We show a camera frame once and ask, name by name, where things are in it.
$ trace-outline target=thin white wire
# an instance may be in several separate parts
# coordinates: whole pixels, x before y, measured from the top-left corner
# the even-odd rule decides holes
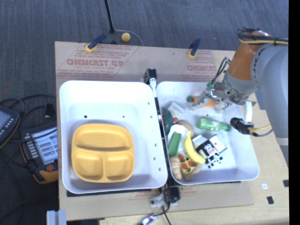
[[[140,40],[142,46],[144,46],[144,43],[143,43],[143,41],[141,40],[141,38],[140,38],[138,35],[136,35],[134,32],[126,31],[126,30],[116,30],[116,29],[115,29],[115,31],[116,31],[116,32],[128,32],[128,33],[130,33],[130,34],[136,36],[136,37]]]

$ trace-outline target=plastic bottle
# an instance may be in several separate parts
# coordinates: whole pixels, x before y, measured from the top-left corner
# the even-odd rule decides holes
[[[199,118],[196,126],[199,129],[205,129],[213,132],[217,132],[219,130],[224,130],[228,132],[231,129],[230,125],[223,124],[215,120],[205,119],[205,118]]]

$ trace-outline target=blue clamp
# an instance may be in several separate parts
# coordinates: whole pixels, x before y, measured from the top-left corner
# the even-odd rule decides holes
[[[195,56],[196,56],[196,52],[197,52],[197,49],[198,49],[198,46],[200,44],[200,38],[196,39],[192,44],[191,46],[189,47],[190,50],[189,50],[189,53],[188,53],[188,57],[190,59],[194,59]]]
[[[101,43],[103,39],[106,38],[106,35],[103,33],[101,34],[100,36],[96,37],[91,43],[87,44],[85,46],[85,49],[88,51],[88,52],[92,52],[94,51],[96,48],[97,48],[97,44],[98,43]]]

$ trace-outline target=table surface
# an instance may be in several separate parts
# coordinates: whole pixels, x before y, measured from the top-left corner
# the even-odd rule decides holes
[[[59,88],[65,81],[137,81],[143,77],[147,68],[156,68],[160,75],[158,82],[207,82],[215,74],[215,69],[212,70],[210,67],[218,68],[224,57],[232,58],[234,55],[234,51],[198,50],[195,60],[191,60],[187,57],[188,49],[100,45],[94,54],[86,56],[85,45],[55,43],[59,164],[61,164]],[[95,63],[99,65],[98,67],[102,67],[102,70],[95,72],[94,69],[92,75],[87,67],[91,67],[92,70]],[[250,100],[255,101],[255,95],[252,95]],[[266,112],[260,110],[258,105],[253,107],[252,121],[255,127],[263,127],[269,123]],[[181,187],[183,196],[167,213],[173,225],[289,223],[289,187],[284,184],[285,180],[289,180],[289,172],[280,146],[274,134],[259,138],[251,137],[251,141],[260,167],[259,176],[255,180],[240,183]],[[140,224],[143,218],[161,212],[150,208],[149,198],[157,194],[157,189],[154,189],[147,192],[67,196],[59,166],[60,209],[66,210],[68,221],[105,218],[100,221],[101,225]],[[154,224],[168,223],[164,216],[159,216]]]

